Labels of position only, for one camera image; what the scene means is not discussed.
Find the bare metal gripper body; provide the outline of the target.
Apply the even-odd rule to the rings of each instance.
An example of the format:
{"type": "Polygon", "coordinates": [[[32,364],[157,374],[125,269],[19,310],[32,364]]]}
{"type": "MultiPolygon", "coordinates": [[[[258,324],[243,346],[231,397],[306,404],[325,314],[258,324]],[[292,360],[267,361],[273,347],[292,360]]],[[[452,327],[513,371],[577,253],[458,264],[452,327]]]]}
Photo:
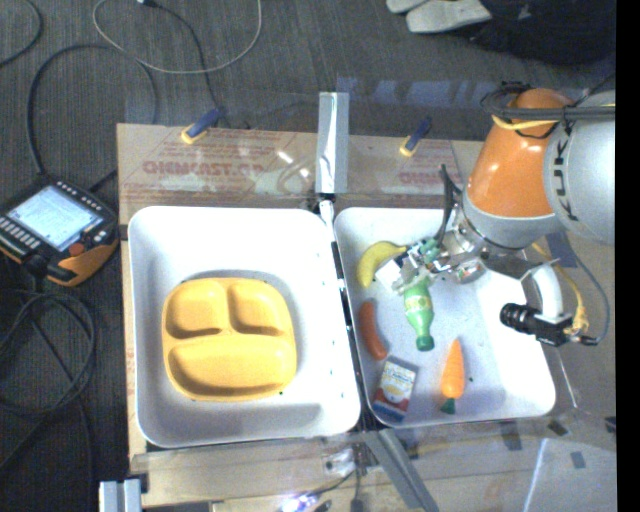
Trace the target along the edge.
{"type": "Polygon", "coordinates": [[[454,225],[448,229],[440,228],[434,236],[416,241],[407,251],[405,265],[419,269],[419,281],[429,281],[423,262],[440,259],[450,264],[446,278],[458,284],[468,284],[480,278],[486,268],[481,262],[482,246],[465,237],[465,228],[454,225]]]}

